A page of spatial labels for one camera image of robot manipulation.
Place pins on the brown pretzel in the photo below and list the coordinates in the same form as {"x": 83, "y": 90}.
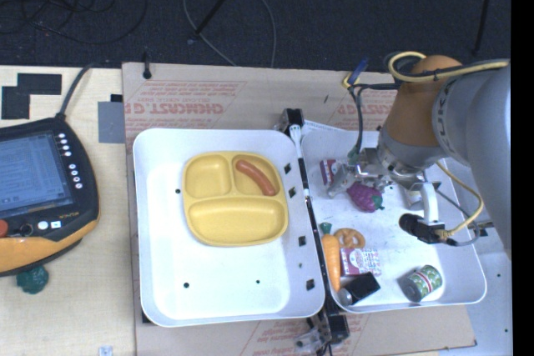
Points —
{"x": 350, "y": 238}

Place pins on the green and white can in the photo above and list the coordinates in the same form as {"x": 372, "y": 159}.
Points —
{"x": 422, "y": 283}

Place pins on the pink and white carton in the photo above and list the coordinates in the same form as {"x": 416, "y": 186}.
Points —
{"x": 361, "y": 261}

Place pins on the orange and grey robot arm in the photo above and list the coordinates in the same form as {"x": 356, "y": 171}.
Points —
{"x": 459, "y": 116}

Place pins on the red and white small can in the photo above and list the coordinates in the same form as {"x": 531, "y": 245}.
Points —
{"x": 327, "y": 171}

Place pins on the orange sausage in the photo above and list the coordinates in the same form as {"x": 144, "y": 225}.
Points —
{"x": 256, "y": 176}

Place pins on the brown cardboard board red print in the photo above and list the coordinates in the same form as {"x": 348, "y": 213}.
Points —
{"x": 250, "y": 104}

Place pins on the white plastic tray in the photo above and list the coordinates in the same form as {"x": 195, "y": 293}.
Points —
{"x": 388, "y": 246}
{"x": 225, "y": 279}

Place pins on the purple grapes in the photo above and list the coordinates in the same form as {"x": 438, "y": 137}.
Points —
{"x": 364, "y": 198}

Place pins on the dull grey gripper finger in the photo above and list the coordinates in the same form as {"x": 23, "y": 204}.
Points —
{"x": 356, "y": 180}
{"x": 336, "y": 180}

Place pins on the black bottle with silver cap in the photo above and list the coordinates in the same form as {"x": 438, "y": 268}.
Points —
{"x": 362, "y": 287}

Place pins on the orange carrot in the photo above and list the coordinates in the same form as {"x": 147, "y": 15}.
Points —
{"x": 332, "y": 258}

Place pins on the thin black and white rod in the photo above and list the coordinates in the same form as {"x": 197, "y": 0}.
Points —
{"x": 303, "y": 168}

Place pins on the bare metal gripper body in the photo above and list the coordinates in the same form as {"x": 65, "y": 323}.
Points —
{"x": 372, "y": 165}

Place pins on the yellow divided plate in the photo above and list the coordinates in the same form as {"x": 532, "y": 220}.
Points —
{"x": 235, "y": 217}

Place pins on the green broccoli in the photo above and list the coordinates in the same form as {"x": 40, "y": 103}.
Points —
{"x": 32, "y": 280}

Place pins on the black cylinder on white bracket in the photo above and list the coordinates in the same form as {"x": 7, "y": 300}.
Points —
{"x": 429, "y": 229}

